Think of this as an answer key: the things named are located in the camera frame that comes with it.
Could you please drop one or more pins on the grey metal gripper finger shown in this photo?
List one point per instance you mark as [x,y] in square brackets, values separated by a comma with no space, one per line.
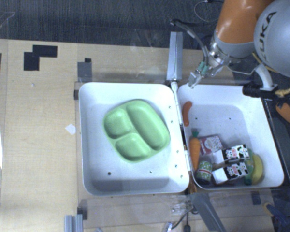
[198,77]
[192,82]

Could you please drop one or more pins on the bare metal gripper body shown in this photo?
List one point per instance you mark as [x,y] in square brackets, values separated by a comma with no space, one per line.
[217,57]

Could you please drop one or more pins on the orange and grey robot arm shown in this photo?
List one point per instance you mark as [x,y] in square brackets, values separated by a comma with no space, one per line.
[236,16]

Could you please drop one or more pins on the red sausage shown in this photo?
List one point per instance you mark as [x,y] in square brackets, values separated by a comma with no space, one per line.
[186,115]

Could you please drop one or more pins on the white plastic tray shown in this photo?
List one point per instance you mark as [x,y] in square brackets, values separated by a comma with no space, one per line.
[232,110]
[99,173]

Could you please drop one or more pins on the green divided plate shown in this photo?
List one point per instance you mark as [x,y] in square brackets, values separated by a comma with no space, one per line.
[145,127]

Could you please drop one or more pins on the red and white carton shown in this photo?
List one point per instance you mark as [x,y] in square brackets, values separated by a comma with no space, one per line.
[210,145]

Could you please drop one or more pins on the orange carrot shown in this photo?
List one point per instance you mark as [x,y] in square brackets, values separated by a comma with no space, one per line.
[195,151]

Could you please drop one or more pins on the cow print carton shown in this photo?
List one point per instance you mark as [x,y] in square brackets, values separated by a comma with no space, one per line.
[232,171]
[234,153]

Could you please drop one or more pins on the green and white can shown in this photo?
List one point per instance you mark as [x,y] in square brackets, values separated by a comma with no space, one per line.
[204,173]

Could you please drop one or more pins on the yellow banana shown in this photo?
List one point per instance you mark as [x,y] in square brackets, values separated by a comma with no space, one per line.
[258,169]

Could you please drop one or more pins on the black cylinder on white bracket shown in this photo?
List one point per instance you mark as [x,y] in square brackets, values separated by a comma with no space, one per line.
[263,87]

